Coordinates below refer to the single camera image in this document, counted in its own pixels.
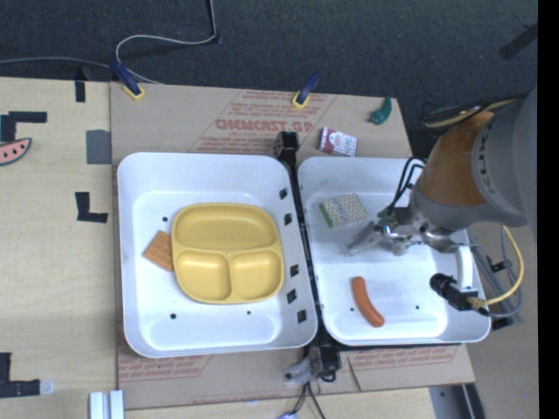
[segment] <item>dark carpet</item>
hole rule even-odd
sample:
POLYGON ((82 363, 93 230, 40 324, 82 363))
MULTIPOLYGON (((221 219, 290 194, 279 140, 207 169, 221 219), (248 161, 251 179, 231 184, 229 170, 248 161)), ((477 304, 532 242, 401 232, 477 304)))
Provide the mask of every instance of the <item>dark carpet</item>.
MULTIPOLYGON (((398 98, 412 149, 434 139, 425 111, 529 92, 538 0, 213 0, 220 44, 135 40, 121 57, 167 84, 398 98)), ((71 56, 108 64, 133 34, 201 40, 207 0, 2 0, 0 61, 71 56)), ((0 65, 0 75, 74 79, 76 63, 0 65)), ((111 73, 92 67, 98 80, 111 73)))

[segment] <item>toy sausage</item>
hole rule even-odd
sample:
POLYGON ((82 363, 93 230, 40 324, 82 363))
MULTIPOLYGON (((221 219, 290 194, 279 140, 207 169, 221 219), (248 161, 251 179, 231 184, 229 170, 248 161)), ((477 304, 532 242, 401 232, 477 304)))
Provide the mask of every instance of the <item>toy sausage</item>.
POLYGON ((353 278, 351 280, 351 289, 357 307, 359 307, 363 317, 365 317, 373 327, 382 326, 384 324, 384 317, 375 309, 373 303, 370 302, 365 280, 360 276, 353 278))

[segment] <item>white cable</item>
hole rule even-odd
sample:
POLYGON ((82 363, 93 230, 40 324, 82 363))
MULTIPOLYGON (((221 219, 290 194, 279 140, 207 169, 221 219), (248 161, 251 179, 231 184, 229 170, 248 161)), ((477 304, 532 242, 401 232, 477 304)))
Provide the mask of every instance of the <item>white cable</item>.
MULTIPOLYGON (((215 40, 217 38, 217 27, 216 27, 216 18, 215 18, 214 9, 213 9, 213 0, 209 0, 209 3, 210 3, 210 19, 211 19, 212 34, 208 38, 206 38, 204 40, 197 40, 197 41, 186 41, 186 40, 177 40, 177 39, 173 39, 173 38, 164 38, 162 36, 153 36, 153 35, 150 35, 150 34, 134 34, 133 36, 130 36, 128 38, 125 38, 125 39, 121 40, 119 42, 119 44, 116 45, 116 49, 115 49, 115 52, 114 52, 115 56, 116 56, 116 59, 119 62, 122 62, 121 53, 120 53, 121 47, 124 44, 126 44, 127 42, 129 42, 130 40, 137 39, 137 38, 159 40, 161 42, 168 42, 168 43, 171 43, 171 44, 188 45, 188 46, 206 45, 209 42, 212 42, 213 40, 215 40)), ((127 67, 127 69, 130 72, 130 74, 132 74, 137 79, 142 80, 143 82, 149 82, 151 84, 161 84, 161 82, 146 78, 145 76, 142 76, 141 74, 139 74, 137 72, 134 72, 133 70, 131 70, 128 67, 127 67)))

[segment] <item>red and white box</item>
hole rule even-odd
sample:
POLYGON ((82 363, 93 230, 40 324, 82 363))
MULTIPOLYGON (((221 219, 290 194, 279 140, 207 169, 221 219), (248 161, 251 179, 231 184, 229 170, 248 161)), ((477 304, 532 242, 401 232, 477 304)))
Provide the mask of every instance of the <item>red and white box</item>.
POLYGON ((329 127, 322 129, 319 150, 334 156, 355 157, 357 138, 329 127))

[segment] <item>yellow plate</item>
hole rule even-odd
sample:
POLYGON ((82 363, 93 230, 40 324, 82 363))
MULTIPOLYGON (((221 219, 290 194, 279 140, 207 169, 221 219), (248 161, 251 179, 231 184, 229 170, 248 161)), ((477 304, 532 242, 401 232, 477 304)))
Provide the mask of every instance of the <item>yellow plate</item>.
POLYGON ((283 285, 280 233, 263 209, 199 203, 181 209, 171 232, 181 289, 205 303, 263 301, 283 285))

